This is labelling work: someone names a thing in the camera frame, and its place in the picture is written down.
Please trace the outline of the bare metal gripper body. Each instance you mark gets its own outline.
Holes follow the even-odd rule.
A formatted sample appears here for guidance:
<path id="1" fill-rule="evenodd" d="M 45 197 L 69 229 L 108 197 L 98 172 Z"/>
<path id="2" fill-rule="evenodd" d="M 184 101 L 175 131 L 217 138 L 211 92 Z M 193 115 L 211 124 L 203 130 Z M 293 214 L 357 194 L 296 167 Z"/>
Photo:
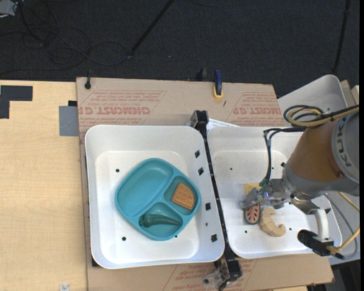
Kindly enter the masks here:
<path id="1" fill-rule="evenodd" d="M 263 202 L 266 206 L 281 209 L 291 201 L 290 194 L 285 189 L 282 179 L 264 179 L 260 183 L 260 187 Z"/>

